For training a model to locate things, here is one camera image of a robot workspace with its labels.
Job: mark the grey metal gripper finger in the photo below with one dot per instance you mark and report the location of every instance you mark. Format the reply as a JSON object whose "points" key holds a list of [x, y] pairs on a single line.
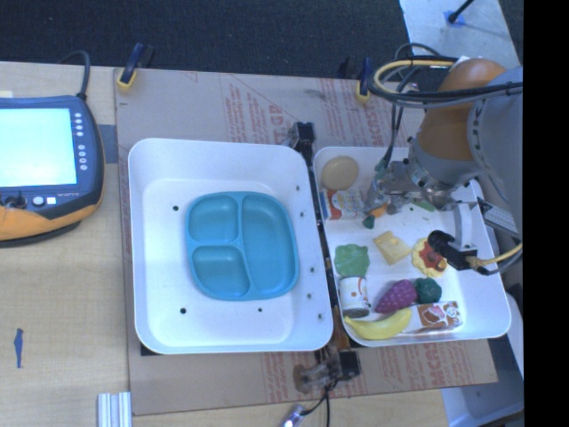
{"points": [[371, 197], [394, 203]]}

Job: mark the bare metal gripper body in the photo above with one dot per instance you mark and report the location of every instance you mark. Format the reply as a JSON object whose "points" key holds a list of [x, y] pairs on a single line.
{"points": [[411, 184]]}

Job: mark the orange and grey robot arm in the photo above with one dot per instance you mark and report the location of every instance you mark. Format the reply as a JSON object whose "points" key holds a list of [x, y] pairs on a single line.
{"points": [[449, 123]]}

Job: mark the orange carrot with green top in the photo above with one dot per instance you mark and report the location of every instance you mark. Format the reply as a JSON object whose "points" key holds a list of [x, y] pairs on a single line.
{"points": [[377, 213]]}

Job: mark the tan round biscuit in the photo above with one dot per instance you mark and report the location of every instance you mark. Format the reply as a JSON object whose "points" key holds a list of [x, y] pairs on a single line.
{"points": [[340, 173]]}

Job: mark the yellow cheese slice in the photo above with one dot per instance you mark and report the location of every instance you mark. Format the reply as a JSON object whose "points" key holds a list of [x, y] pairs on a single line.
{"points": [[392, 247]]}

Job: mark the yellow and red pizza slice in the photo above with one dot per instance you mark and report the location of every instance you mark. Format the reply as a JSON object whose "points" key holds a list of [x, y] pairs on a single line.
{"points": [[426, 260]]}

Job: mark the green lettuce leaf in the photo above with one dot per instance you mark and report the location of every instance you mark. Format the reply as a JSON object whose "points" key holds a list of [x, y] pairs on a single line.
{"points": [[351, 260]]}

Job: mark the thin black and white rod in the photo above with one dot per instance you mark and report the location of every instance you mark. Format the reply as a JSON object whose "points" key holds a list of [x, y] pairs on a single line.
{"points": [[328, 265]]}

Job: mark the dark green broccoli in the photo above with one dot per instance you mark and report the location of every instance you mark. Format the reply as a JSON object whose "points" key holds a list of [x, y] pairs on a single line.
{"points": [[428, 290]]}

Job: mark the purple grapes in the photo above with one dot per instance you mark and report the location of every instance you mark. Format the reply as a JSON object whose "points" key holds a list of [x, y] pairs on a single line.
{"points": [[397, 297]]}

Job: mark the small white can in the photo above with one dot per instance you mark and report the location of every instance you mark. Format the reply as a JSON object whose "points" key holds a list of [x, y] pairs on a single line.
{"points": [[354, 295]]}

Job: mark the white and orange carton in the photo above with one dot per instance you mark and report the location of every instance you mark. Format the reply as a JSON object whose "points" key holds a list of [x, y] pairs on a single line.
{"points": [[438, 316]]}

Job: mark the white plastic tray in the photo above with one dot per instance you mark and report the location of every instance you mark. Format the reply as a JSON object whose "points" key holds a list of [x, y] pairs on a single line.
{"points": [[471, 300], [160, 247]]}

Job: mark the yellow banana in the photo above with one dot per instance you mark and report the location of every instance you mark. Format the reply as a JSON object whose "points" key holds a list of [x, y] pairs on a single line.
{"points": [[382, 327]]}

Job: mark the blue divided plate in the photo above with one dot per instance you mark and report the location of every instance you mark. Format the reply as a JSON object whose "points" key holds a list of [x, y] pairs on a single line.
{"points": [[242, 245]]}

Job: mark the brown cardboard board, red print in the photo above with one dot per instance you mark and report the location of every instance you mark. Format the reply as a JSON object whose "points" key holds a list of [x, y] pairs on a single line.
{"points": [[186, 100]]}

